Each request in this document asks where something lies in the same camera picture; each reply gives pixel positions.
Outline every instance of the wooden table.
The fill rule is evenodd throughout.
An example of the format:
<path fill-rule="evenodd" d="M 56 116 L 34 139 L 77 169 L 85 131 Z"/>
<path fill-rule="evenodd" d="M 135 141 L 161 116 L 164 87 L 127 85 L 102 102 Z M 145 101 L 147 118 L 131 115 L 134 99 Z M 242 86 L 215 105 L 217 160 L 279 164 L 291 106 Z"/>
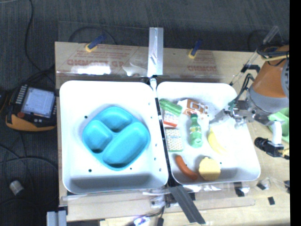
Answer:
<path fill-rule="evenodd" d="M 168 49 L 174 55 L 173 59 L 181 59 L 187 54 L 185 49 Z M 220 82 L 229 83 L 232 77 L 242 68 L 252 53 L 211 51 Z M 257 58 L 254 64 L 262 65 Z M 243 78 L 233 87 L 238 92 Z M 57 89 L 63 81 L 57 82 Z M 58 104 L 58 153 L 59 153 L 59 194 L 61 206 L 68 205 L 67 222 L 99 220 L 101 226 L 125 226 L 139 215 L 156 213 L 151 200 L 155 196 L 148 196 L 142 192 L 118 192 L 89 194 L 85 196 L 67 196 L 67 190 L 62 182 L 62 144 L 60 128 L 60 106 Z M 253 122 L 248 124 L 250 135 L 254 141 L 257 137 L 272 139 L 272 132 L 268 127 Z M 289 144 L 283 141 L 285 148 Z M 196 193 L 195 205 L 200 210 L 207 225 L 219 226 L 263 226 L 290 225 L 290 194 L 286 191 L 284 181 L 290 180 L 289 160 L 274 158 L 255 147 L 260 165 L 261 175 L 255 182 L 250 183 L 250 191 L 245 197 L 238 197 L 235 190 L 221 190 L 217 192 Z M 256 186 L 258 181 L 268 182 L 269 188 L 261 190 Z M 275 204 L 270 205 L 269 198 Z M 158 217 L 151 217 L 146 225 L 156 225 Z M 166 208 L 163 214 L 164 226 L 197 225 L 190 224 L 179 206 Z"/>

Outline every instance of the blue clamp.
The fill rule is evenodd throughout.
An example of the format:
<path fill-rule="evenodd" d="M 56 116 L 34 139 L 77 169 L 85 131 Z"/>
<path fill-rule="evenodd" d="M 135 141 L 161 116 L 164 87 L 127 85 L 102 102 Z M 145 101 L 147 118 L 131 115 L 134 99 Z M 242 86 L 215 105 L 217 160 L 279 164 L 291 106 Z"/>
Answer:
<path fill-rule="evenodd" d="M 194 45 L 194 48 L 192 48 L 190 51 L 189 51 L 189 58 L 195 58 L 195 56 L 197 55 L 197 51 L 198 51 L 198 48 L 201 46 L 201 43 L 202 43 L 202 40 L 198 40 L 196 42 L 196 44 Z"/>
<path fill-rule="evenodd" d="M 94 39 L 91 43 L 86 45 L 86 51 L 91 53 L 93 50 L 97 48 L 97 45 L 105 41 L 106 37 L 104 34 L 100 35 L 96 39 Z"/>

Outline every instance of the sausage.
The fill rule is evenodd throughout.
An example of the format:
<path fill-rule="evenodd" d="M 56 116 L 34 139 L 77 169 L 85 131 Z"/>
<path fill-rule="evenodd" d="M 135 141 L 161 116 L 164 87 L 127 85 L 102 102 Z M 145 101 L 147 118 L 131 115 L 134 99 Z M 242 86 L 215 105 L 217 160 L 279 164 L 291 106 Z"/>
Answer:
<path fill-rule="evenodd" d="M 185 162 L 183 161 L 183 158 L 180 155 L 177 155 L 175 157 L 175 162 L 177 163 L 179 169 L 181 170 L 181 172 L 190 177 L 192 180 L 197 180 L 198 175 L 197 173 L 195 173 L 194 171 L 191 171 L 185 164 Z"/>

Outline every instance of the dark floor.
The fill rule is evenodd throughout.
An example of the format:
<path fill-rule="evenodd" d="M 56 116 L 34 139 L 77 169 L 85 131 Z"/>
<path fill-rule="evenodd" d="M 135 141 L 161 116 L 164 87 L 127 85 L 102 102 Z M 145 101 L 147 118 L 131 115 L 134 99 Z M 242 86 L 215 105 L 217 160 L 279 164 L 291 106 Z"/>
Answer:
<path fill-rule="evenodd" d="M 289 18 L 290 0 L 0 0 L 0 89 L 47 69 L 36 83 L 53 88 L 54 42 L 91 41 L 96 26 L 110 32 L 108 43 L 148 46 L 148 28 L 163 27 L 166 48 L 201 38 L 202 49 L 254 51 L 273 26 L 288 42 Z M 58 205 L 56 129 L 20 133 L 2 118 L 0 166 L 0 225 L 46 225 Z M 14 180 L 23 197 L 9 189 Z"/>

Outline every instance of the banana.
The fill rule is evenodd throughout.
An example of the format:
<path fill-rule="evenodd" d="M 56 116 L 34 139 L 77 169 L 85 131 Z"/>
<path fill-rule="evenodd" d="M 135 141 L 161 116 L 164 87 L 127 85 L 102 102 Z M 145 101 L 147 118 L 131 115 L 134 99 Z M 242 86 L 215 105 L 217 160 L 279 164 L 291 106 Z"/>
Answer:
<path fill-rule="evenodd" d="M 228 151 L 221 146 L 221 144 L 217 141 L 216 139 L 216 136 L 212 130 L 212 128 L 210 128 L 209 130 L 209 133 L 208 133 L 208 142 L 211 146 L 211 148 L 217 152 L 218 154 L 221 154 L 221 155 L 227 155 L 228 154 Z"/>

